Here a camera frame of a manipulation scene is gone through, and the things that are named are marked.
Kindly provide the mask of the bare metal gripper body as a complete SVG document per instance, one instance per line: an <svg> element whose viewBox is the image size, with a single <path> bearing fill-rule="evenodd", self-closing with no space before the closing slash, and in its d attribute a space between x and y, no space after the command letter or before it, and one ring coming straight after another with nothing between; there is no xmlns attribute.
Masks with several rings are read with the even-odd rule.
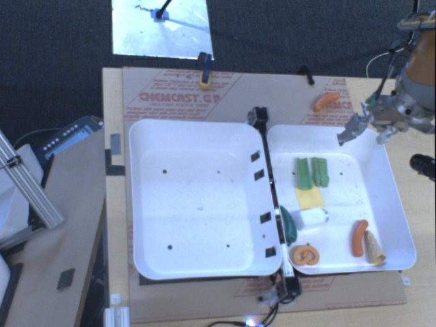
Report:
<svg viewBox="0 0 436 327"><path fill-rule="evenodd" d="M382 95L372 110L372 116L372 124L379 131L414 129L423 134L435 133L432 123L435 112L409 95Z"/></svg>

